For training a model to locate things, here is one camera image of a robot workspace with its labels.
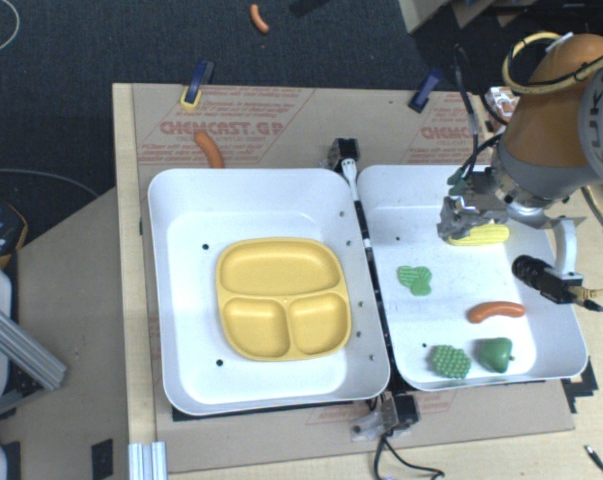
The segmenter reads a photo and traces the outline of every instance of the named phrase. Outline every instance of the black pen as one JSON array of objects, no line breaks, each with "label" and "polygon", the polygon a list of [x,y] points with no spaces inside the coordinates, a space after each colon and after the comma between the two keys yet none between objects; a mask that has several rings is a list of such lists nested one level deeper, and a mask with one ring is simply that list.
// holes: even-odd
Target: black pen
[{"label": "black pen", "polygon": [[591,446],[586,445],[585,446],[585,451],[588,452],[588,455],[590,456],[590,458],[592,459],[592,461],[597,465],[597,467],[603,471],[603,461],[601,460],[601,457],[599,457],[597,455],[597,452],[595,452]]}]

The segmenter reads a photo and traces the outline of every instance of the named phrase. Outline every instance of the white tray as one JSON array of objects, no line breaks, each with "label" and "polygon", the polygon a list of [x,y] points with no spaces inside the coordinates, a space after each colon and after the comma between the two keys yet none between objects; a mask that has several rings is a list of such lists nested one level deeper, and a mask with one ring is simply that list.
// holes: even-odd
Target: white tray
[{"label": "white tray", "polygon": [[[358,179],[399,373],[421,390],[578,375],[587,352],[574,308],[547,300],[511,272],[521,254],[554,264],[545,231],[510,220],[507,242],[481,247],[455,247],[437,235],[446,180],[455,169],[372,166]],[[430,295],[414,296],[400,284],[397,269],[403,265],[430,269]],[[473,306],[499,300],[523,304],[526,315],[467,320]],[[452,345],[474,359],[479,340],[502,336],[512,340],[515,358],[505,374],[473,360],[465,379],[450,380],[429,364],[433,346]]]},{"label": "white tray", "polygon": [[[371,399],[390,377],[365,250],[345,180],[325,169],[171,169],[148,190],[163,384],[177,409],[212,415]],[[240,240],[323,242],[339,258],[352,332],[338,352],[263,362],[235,352],[217,309],[215,266]]]}]

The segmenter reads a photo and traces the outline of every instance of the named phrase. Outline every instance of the table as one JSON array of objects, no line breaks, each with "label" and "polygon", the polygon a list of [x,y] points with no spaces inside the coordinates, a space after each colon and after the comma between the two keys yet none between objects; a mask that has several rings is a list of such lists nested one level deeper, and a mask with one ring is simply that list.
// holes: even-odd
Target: table
[{"label": "table", "polygon": [[[350,105],[367,105],[357,93]],[[371,91],[370,98],[407,101],[409,93]],[[117,198],[121,252],[121,288],[125,338],[128,432],[131,443],[150,443],[157,439],[151,350],[147,318],[145,267],[142,237],[138,164],[135,141],[134,96],[132,84],[113,86],[114,131],[117,166]],[[393,115],[405,112],[403,105],[385,106],[379,126]],[[580,195],[567,206],[579,215],[590,215]],[[578,228],[578,271],[588,285],[603,286],[603,233],[587,219]],[[405,450],[408,461],[435,466],[447,478],[596,478],[600,474],[583,446],[591,445],[603,459],[603,314],[578,310],[579,322],[589,347],[599,390],[595,396],[577,401],[575,429],[568,432],[508,437],[481,442],[418,447]],[[516,408],[503,408],[503,411]],[[252,479],[252,478],[371,478],[371,454],[355,453],[325,458],[274,462],[270,464],[214,469],[170,475],[175,479]],[[384,475],[408,477],[408,472],[387,454],[381,468]]]}]

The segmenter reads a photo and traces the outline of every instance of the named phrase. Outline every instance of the black floor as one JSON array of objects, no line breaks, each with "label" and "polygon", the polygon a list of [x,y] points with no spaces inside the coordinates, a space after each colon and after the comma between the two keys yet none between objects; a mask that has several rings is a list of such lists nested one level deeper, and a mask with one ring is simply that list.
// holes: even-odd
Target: black floor
[{"label": "black floor", "polygon": [[[603,35],[603,0],[541,0],[507,27],[486,12],[463,30],[446,6],[412,35],[397,0],[9,1],[21,23],[0,51],[0,169],[82,185],[0,173],[0,197],[24,214],[29,240],[87,204],[90,191],[114,186],[115,82],[185,84],[206,58],[223,85],[416,89],[439,67],[438,89],[455,90],[459,43],[483,90],[502,83],[508,49],[533,32]],[[267,36],[249,21],[253,2],[267,15]],[[0,2],[0,44],[14,23]]]}]

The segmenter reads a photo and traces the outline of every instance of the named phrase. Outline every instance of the brown sausage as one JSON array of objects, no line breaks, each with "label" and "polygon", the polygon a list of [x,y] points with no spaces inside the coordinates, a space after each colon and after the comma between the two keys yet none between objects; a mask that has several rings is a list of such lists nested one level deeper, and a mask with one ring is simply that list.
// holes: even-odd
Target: brown sausage
[{"label": "brown sausage", "polygon": [[525,315],[525,307],[516,302],[495,301],[479,304],[470,310],[468,320],[473,324],[483,322],[486,318],[495,315],[521,317]]},{"label": "brown sausage", "polygon": [[257,27],[262,34],[267,34],[270,31],[269,25],[263,21],[261,14],[259,14],[259,6],[257,4],[252,4],[250,6],[250,18],[252,19],[254,26]]},{"label": "brown sausage", "polygon": [[208,159],[210,167],[215,169],[221,169],[225,167],[225,162],[221,156],[221,151],[217,147],[216,143],[210,138],[210,136],[203,131],[199,131],[194,134],[194,142],[203,150],[205,156]]}]

